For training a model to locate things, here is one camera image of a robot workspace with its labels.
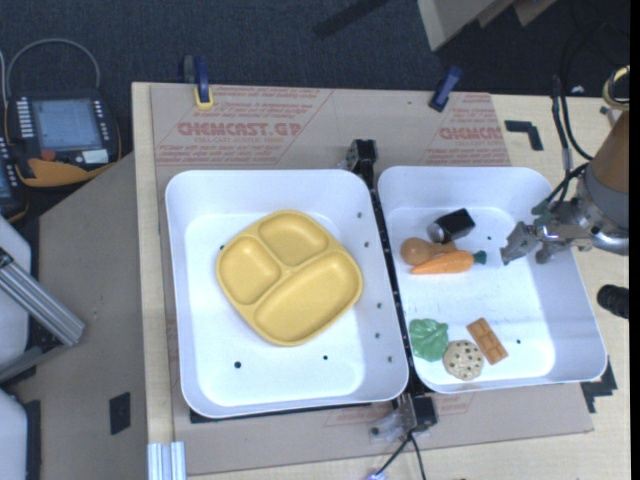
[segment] yellow plastic plate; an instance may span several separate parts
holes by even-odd
[[[282,210],[253,223],[216,260],[225,295],[277,345],[300,345],[358,300],[362,274],[347,250],[308,215]]]

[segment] blue clamp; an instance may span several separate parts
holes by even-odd
[[[445,76],[440,82],[438,82],[438,86],[436,87],[436,92],[434,93],[431,101],[429,102],[429,106],[438,112],[442,112],[444,110],[447,101],[449,101],[449,93],[453,91],[453,88],[462,78],[462,70],[455,66],[449,68],[449,72],[447,76]]]
[[[193,69],[196,83],[196,87],[193,89],[196,106],[200,110],[209,110],[213,107],[213,90],[209,85],[204,57],[201,55],[193,57]]]

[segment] orange carrot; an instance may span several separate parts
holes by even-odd
[[[469,251],[457,250],[434,256],[411,269],[412,274],[454,274],[469,270],[474,263],[484,263],[484,251],[471,254]]]

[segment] cable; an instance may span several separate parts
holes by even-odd
[[[375,473],[370,475],[369,478],[370,479],[380,478],[380,475],[384,472],[385,469],[387,469],[391,465],[391,463],[398,457],[398,455],[400,455],[400,453],[402,452],[402,450],[404,450],[404,448],[407,446],[409,441],[413,443],[413,446],[416,450],[416,454],[418,456],[418,464],[420,465],[420,475],[423,480],[427,480],[427,476],[424,470],[424,464],[422,462],[422,456],[420,455],[420,449],[418,448],[418,443],[416,442],[416,439],[413,436],[413,430],[410,430],[407,433],[407,437],[405,437],[404,441],[402,441],[398,449],[395,452],[393,452],[391,457],[387,459],[387,462],[385,462],[383,466],[380,469],[378,469]]]
[[[569,138],[569,142],[573,148],[582,156],[585,160],[593,160],[593,157],[589,155],[586,151],[584,151],[578,141],[576,141],[573,136],[573,131],[571,130],[571,120],[569,119],[569,104],[567,103],[567,96],[564,92],[564,87],[562,86],[562,80],[558,78],[558,90],[559,90],[559,98],[560,104],[562,106],[562,118],[564,120],[564,128],[567,133],[567,137]]]
[[[93,56],[93,54],[89,50],[87,50],[84,46],[82,46],[80,43],[76,43],[75,41],[71,41],[70,39],[63,39],[63,38],[60,38],[60,37],[52,37],[50,39],[41,39],[40,41],[35,41],[35,42],[31,43],[31,44],[28,44],[27,46],[22,48],[22,50],[20,50],[18,53],[16,53],[16,55],[13,57],[13,59],[11,59],[11,62],[9,62],[9,66],[7,67],[6,80],[5,80],[5,83],[3,84],[3,88],[6,89],[6,97],[7,98],[11,97],[11,85],[10,85],[10,83],[11,83],[11,72],[13,71],[13,67],[15,66],[16,62],[18,61],[18,59],[24,53],[26,53],[28,50],[31,50],[32,48],[35,48],[37,46],[52,44],[52,43],[67,44],[69,46],[73,46],[73,47],[78,48],[79,50],[83,51],[89,57],[89,59],[91,59],[91,62],[93,63],[93,67],[94,67],[95,72],[96,72],[96,89],[98,89],[100,87],[100,66],[98,65],[98,61]]]
[[[424,470],[424,464],[422,463],[422,455],[420,455],[420,448],[418,448],[418,443],[416,442],[416,438],[413,436],[413,432],[409,432],[409,438],[413,443],[413,447],[416,450],[416,455],[418,456],[418,464],[420,465],[420,476],[422,480],[427,480],[427,474]]]
[[[584,19],[581,19],[577,12],[578,0],[570,0],[571,17],[574,22],[575,30],[569,36],[562,49],[559,71],[560,78],[565,87],[569,87],[569,74],[574,57],[587,44],[593,47],[595,51],[608,63],[613,66],[620,66],[621,62],[611,58],[610,55],[610,53],[617,51],[610,44],[611,38],[608,36],[602,36],[601,34],[607,31],[612,31],[626,42],[630,42],[629,34],[612,23],[612,19],[622,11],[629,2],[630,0],[622,0],[620,3],[616,3],[615,7],[611,9],[602,9],[590,0],[582,0],[582,3],[586,4],[586,6],[584,6],[585,9],[590,12],[591,16],[585,16]],[[602,43],[600,38],[604,38],[604,40],[607,41],[606,49],[598,44]]]
[[[579,167],[576,167],[567,176],[565,176],[564,179],[558,184],[558,186],[555,189],[553,189],[553,192],[551,192],[551,194],[547,196],[545,201],[547,203],[550,203],[553,200],[553,198],[556,196],[556,194],[561,190],[563,191],[563,194],[566,194],[569,182],[573,178],[580,176],[584,172],[584,170],[587,168],[588,165],[589,165],[589,162],[586,162],[580,165]]]
[[[391,457],[387,459],[387,462],[385,462],[378,471],[376,471],[373,475],[371,475],[370,478],[378,478],[380,474],[391,465],[391,463],[396,459],[396,457],[400,455],[402,450],[404,450],[404,447],[407,446],[407,444],[409,443],[409,439],[410,439],[409,435],[411,435],[411,432],[409,432],[405,440],[402,441],[402,444],[398,446],[398,449],[395,452],[393,452]]]
[[[567,140],[567,135],[565,133],[562,120],[560,119],[559,99],[561,86],[562,83],[560,82],[560,78],[558,76],[554,76],[553,84],[551,87],[551,114],[553,115],[553,122],[556,125],[558,138],[560,139],[560,145],[562,146],[562,164],[564,167],[564,178],[565,180],[567,180],[569,172],[571,170],[571,150],[569,149],[569,141]],[[562,194],[560,195],[560,201],[564,200],[565,196],[567,195],[568,187],[568,183],[561,185]]]

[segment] black object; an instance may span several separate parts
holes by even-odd
[[[598,291],[598,304],[616,316],[629,319],[629,288],[606,284]]]
[[[42,432],[40,400],[23,405],[27,414],[27,471],[26,480],[40,480],[42,464]]]
[[[436,405],[433,398],[428,395],[417,395],[413,397],[413,410],[416,413],[415,430],[426,430],[438,423]]]
[[[0,215],[11,221],[26,211],[27,193],[18,180],[13,159],[0,132]]]
[[[531,144],[531,149],[534,151],[542,151],[544,148],[542,147],[542,141],[540,140],[540,134],[538,133],[538,128],[533,126],[531,121],[505,121],[504,122],[507,131],[517,132],[517,133],[526,133],[529,136],[529,144]]]
[[[427,234],[435,243],[445,244],[469,234],[475,222],[464,208],[443,215],[427,226]]]
[[[613,376],[613,370],[611,369],[611,363],[607,361],[607,368],[605,369],[602,377],[594,382],[582,382],[582,393],[584,399],[587,402],[589,412],[594,414],[596,412],[595,397],[597,396],[611,396],[613,390],[618,389],[618,384]]]
[[[358,0],[343,11],[315,25],[313,32],[320,39],[327,39],[391,1],[392,0]]]
[[[449,68],[447,75],[438,82],[435,94],[431,97],[431,101],[429,101],[429,106],[438,112],[442,112],[447,101],[449,101],[449,93],[453,91],[453,88],[461,78],[462,70],[460,68],[455,66]]]
[[[109,400],[109,421],[112,436],[131,426],[131,393],[122,393]]]

